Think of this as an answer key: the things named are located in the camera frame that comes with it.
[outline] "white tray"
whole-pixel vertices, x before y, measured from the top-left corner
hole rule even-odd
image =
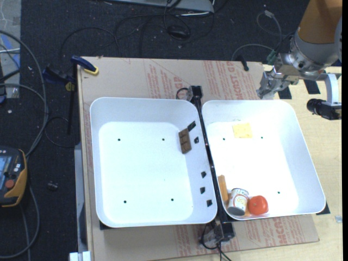
[[[184,225],[215,218],[213,180],[194,105],[99,98],[90,117],[96,208],[103,224]],[[183,154],[178,133],[193,121],[192,150]]]
[[[237,220],[318,213],[326,205],[318,175],[293,108],[284,101],[209,101],[202,114],[216,175],[229,192],[263,195],[269,211]],[[252,138],[236,138],[233,126],[249,124]]]

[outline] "yellow and black multimeter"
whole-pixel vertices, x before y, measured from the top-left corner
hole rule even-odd
[[[1,207],[19,204],[26,189],[27,174],[27,161],[23,151],[0,145]]]

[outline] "red tomato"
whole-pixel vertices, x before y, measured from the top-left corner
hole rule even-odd
[[[251,197],[248,201],[248,209],[250,214],[262,215],[268,212],[268,203],[265,197],[257,195]]]

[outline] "soda can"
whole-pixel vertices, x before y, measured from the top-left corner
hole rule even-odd
[[[233,189],[231,191],[227,211],[231,215],[245,215],[248,198],[249,192],[247,192],[245,189]]]

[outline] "black carpet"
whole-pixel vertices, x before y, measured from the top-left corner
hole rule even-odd
[[[282,28],[282,35],[296,30],[309,0],[216,0],[216,13],[206,17],[173,17],[186,13],[168,8],[166,25],[188,27],[191,37],[173,39],[164,28],[164,8],[94,0],[22,0],[21,40],[36,56],[41,69],[48,64],[71,73],[72,55],[130,58],[231,60],[247,44],[274,48],[278,28],[271,18],[257,16],[265,7]],[[114,39],[117,28],[117,43]],[[289,48],[284,41],[281,52]],[[246,61],[264,61],[267,48],[239,50]],[[21,47],[21,83],[42,92],[38,69]],[[29,158],[29,184],[40,210],[40,231],[31,247],[32,260],[67,260],[77,251],[74,150],[79,142],[77,100],[72,133],[67,135],[69,93],[63,85],[46,84],[50,123]],[[0,143],[27,152],[42,125],[44,108],[38,96],[21,90],[19,100],[0,105]],[[50,190],[48,185],[57,185]],[[22,201],[29,239],[36,230],[36,213],[29,190]],[[0,255],[25,248],[26,231],[19,207],[0,208]],[[13,260],[28,260],[22,254]]]

